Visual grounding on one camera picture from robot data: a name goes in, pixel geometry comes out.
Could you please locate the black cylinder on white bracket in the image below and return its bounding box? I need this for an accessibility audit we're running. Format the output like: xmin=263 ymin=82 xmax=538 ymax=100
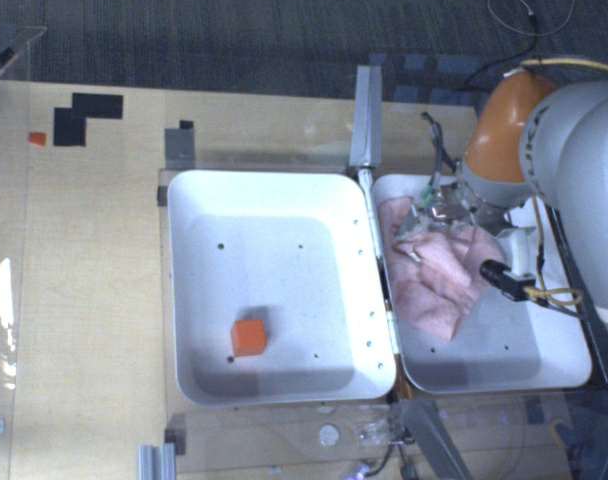
xmin=478 ymin=225 xmax=538 ymax=303

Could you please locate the pink cloth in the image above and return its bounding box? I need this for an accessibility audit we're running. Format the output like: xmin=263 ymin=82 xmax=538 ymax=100
xmin=377 ymin=195 xmax=508 ymax=342

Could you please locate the white plastic tray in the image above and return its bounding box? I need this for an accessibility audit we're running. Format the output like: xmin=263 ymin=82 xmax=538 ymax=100
xmin=371 ymin=173 xmax=594 ymax=395
xmin=166 ymin=169 xmax=398 ymax=408

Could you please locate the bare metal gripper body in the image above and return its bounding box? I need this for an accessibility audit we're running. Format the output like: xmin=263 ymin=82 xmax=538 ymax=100
xmin=417 ymin=181 xmax=516 ymax=238

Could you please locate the orange cube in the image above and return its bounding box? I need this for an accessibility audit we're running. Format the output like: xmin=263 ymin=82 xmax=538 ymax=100
xmin=229 ymin=317 xmax=269 ymax=359

